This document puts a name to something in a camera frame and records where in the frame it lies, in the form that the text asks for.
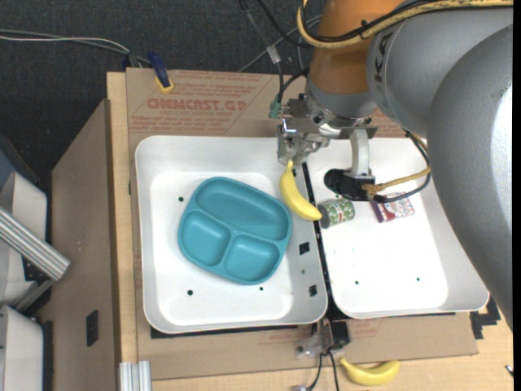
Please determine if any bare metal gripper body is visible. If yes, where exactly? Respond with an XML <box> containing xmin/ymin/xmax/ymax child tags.
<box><xmin>278</xmin><ymin>98</ymin><xmax>339</xmax><ymax>145</ymax></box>

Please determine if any yellow banana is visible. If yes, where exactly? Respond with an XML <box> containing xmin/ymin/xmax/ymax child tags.
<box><xmin>278</xmin><ymin>160</ymin><xmax>323</xmax><ymax>222</ymax></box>
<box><xmin>339</xmin><ymin>357</ymin><xmax>401</xmax><ymax>387</ymax></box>

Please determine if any green patterned can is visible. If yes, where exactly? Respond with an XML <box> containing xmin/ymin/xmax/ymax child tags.
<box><xmin>317</xmin><ymin>196</ymin><xmax>357</xmax><ymax>230</ymax></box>

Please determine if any blue divided plate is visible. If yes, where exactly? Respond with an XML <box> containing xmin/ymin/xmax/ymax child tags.
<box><xmin>177</xmin><ymin>176</ymin><xmax>294</xmax><ymax>286</ymax></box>

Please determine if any brown cardboard board red print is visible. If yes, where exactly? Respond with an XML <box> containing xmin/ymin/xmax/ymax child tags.
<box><xmin>125</xmin><ymin>67</ymin><xmax>479</xmax><ymax>381</ymax></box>

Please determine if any purple and white carton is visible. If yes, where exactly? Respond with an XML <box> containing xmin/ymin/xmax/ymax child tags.
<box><xmin>370</xmin><ymin>191</ymin><xmax>417</xmax><ymax>224</ymax></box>

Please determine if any white plastic tray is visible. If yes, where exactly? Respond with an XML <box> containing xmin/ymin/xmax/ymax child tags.
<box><xmin>303</xmin><ymin>136</ymin><xmax>491</xmax><ymax>321</ymax></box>
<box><xmin>134</xmin><ymin>134</ymin><xmax>330</xmax><ymax>336</ymax></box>

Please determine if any black block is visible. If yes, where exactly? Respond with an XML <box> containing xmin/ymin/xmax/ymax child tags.
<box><xmin>329</xmin><ymin>319</ymin><xmax>352</xmax><ymax>348</ymax></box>

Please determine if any black cylinder on white bracket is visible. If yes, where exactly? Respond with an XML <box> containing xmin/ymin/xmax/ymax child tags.
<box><xmin>323</xmin><ymin>125</ymin><xmax>379</xmax><ymax>202</ymax></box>

